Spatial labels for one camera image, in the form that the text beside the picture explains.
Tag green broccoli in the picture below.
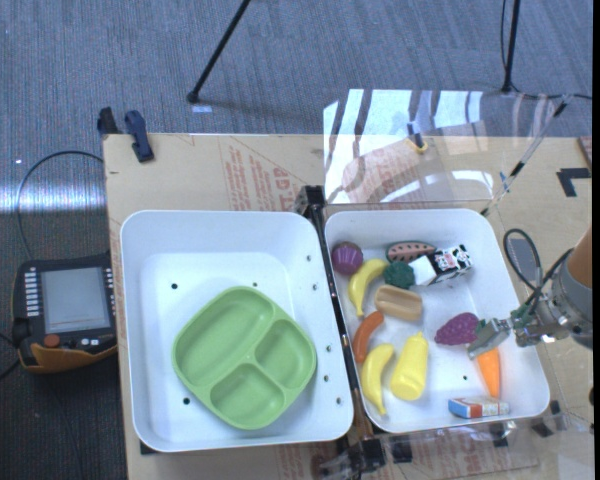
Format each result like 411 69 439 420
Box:
382 260 417 291

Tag purple grapes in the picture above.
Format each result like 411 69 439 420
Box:
433 311 482 347

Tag brown cardboard board red print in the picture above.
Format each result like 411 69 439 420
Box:
102 132 595 480

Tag black block with wires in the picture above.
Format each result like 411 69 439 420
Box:
293 184 327 219
337 435 387 475

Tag white plastic tray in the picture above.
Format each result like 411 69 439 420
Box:
119 209 356 454
323 207 552 436

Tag tan hot dog bun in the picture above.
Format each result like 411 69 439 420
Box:
373 284 424 323

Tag green divided plate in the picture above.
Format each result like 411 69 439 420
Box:
171 285 319 432

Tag white orange blue small carton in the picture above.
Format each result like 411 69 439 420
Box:
447 396 511 420

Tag purple toy cupcake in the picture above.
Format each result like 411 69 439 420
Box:
330 241 365 277

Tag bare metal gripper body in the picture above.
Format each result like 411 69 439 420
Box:
511 301 595 350

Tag orange sausage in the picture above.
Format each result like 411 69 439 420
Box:
351 310 386 365

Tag orange carrot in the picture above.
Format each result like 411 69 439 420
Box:
475 346 503 401

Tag black and white milk carton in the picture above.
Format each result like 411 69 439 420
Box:
408 243 475 288

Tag red watermelon slice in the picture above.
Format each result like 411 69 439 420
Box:
385 240 438 265

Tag yellow mustard bottle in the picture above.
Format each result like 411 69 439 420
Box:
389 331 430 403

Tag yellow banana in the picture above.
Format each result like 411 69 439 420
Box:
347 258 392 319
360 343 397 417

